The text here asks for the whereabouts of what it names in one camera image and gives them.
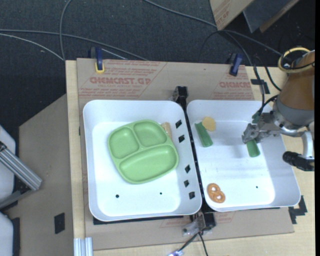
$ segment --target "green plate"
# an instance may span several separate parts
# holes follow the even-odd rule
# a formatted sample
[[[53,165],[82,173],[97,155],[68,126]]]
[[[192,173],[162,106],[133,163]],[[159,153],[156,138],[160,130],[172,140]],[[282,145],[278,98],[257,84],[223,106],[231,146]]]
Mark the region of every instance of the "green plate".
[[[116,169],[129,183],[158,179],[179,162],[172,140],[153,120],[136,121],[113,130],[107,144]]]

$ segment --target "orange round object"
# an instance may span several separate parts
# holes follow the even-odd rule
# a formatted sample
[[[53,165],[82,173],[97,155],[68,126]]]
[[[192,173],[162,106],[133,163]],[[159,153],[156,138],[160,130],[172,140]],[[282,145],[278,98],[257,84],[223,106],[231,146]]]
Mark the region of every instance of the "orange round object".
[[[220,187],[215,183],[210,183],[207,187],[207,192],[210,199],[216,203],[223,203],[226,200],[226,195],[221,191]]]

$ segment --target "wooden table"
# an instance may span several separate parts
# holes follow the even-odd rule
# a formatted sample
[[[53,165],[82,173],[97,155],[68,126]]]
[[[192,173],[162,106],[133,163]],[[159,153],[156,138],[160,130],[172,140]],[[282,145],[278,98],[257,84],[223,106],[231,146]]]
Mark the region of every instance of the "wooden table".
[[[258,68],[261,79],[269,81],[262,67]],[[248,77],[255,79],[252,67],[246,67]],[[278,68],[270,68],[273,80],[281,85],[286,75]],[[71,171],[71,193],[73,214],[73,236],[84,239],[86,237],[84,221],[84,200],[81,162],[81,142],[79,136],[79,105],[77,87],[77,62],[66,61],[66,86],[67,86],[67,108],[69,124],[69,146],[70,146],[70,171]],[[270,96],[277,93],[276,89],[269,86]],[[256,100],[261,99],[260,89],[252,85],[252,91]],[[301,152],[302,141],[300,138],[283,137],[288,151]],[[315,255],[315,173],[304,172],[294,168],[295,176],[301,194],[304,196],[308,212],[305,216],[297,217],[294,225],[294,233],[266,235],[245,238],[210,240],[205,242],[210,256],[311,256]],[[122,249],[109,249],[94,251],[95,256],[166,256],[180,248],[182,244],[164,244],[156,246],[131,247]],[[192,242],[184,249],[184,255],[205,255],[201,242]]]

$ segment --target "black fabric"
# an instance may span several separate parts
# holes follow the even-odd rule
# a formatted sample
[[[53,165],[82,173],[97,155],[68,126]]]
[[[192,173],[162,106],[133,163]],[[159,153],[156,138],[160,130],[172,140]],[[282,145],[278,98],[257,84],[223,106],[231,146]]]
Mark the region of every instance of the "black fabric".
[[[214,23],[209,0],[154,0],[166,8]],[[0,1],[0,29],[59,32],[66,0]],[[240,14],[225,29],[249,36],[278,52],[301,45],[315,48],[315,0],[301,0],[266,32],[251,33]],[[62,32],[96,40],[150,61],[226,63],[237,44],[225,33],[212,35],[208,24],[162,10],[143,0],[73,0],[65,11]],[[58,35],[5,32],[36,42],[61,54]],[[279,56],[245,38],[233,35],[250,56],[257,54],[268,66]],[[63,37],[67,60],[86,58],[90,47],[101,45]],[[102,48],[129,60],[138,58]],[[103,58],[118,57],[103,52]],[[243,64],[249,65],[246,58]],[[32,116],[66,93],[64,62],[47,50],[16,38],[0,35],[0,125],[12,136]]]

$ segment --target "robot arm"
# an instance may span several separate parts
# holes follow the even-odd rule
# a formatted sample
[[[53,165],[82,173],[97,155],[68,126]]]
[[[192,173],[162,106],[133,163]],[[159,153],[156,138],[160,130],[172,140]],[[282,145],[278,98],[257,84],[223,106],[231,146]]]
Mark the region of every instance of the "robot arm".
[[[294,61],[290,68],[283,67],[283,59],[294,51],[305,51],[302,58]],[[243,143],[255,140],[260,143],[264,138],[273,135],[301,137],[303,154],[285,152],[283,160],[304,171],[314,171],[313,136],[309,127],[315,120],[315,51],[295,48],[287,51],[278,63],[279,68],[289,74],[279,95],[271,98],[274,101],[269,113],[258,111],[252,124],[249,123],[243,133]]]

